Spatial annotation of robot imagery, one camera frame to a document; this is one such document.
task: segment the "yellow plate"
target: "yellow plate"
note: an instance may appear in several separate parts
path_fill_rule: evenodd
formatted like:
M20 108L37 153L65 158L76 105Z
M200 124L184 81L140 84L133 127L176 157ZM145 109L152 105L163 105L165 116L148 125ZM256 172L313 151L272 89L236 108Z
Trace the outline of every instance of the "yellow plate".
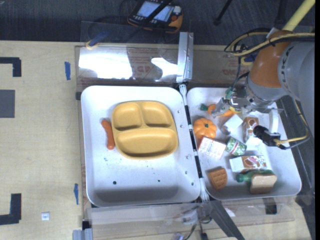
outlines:
M155 159L172 154L178 134L170 110L158 101L117 105L111 118L115 146L131 159Z

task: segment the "bread slice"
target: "bread slice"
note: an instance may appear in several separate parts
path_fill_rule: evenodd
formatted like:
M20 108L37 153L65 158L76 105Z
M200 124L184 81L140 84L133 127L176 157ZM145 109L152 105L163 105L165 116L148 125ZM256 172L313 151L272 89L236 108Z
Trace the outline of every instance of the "bread slice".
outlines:
M208 172L208 177L215 190L223 189L228 181L227 171L223 167Z
M277 176L274 174L255 174L251 177L251 194L266 194L269 193L277 181Z

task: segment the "multimeter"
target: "multimeter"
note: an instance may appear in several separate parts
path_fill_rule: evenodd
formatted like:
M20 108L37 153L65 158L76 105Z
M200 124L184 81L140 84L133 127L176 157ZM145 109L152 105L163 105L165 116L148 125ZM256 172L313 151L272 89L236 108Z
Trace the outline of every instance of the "multimeter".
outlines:
M139 27L144 20L163 3L162 0L138 0L127 21ZM183 13L179 5L169 3L144 28L147 30L165 29L166 33L176 33L182 24Z

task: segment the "toy can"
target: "toy can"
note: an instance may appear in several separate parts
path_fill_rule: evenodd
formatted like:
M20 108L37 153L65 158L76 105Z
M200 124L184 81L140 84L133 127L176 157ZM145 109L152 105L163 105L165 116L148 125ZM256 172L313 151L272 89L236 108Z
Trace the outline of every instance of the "toy can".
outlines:
M246 144L242 143L241 141L233 137L229 138L225 148L227 152L229 152L230 154L236 157L244 155L244 153L246 152L246 149L247 149Z

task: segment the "orange carrot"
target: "orange carrot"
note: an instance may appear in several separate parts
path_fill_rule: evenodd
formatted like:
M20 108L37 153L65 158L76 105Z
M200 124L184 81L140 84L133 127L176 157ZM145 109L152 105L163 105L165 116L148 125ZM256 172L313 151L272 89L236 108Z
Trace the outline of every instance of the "orange carrot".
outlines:
M106 137L107 137L106 147L108 150L113 150L115 148L116 144L115 144L115 139L114 139L114 134L112 132L111 124L108 120L103 119L101 121L101 125L103 126L103 128L106 132Z

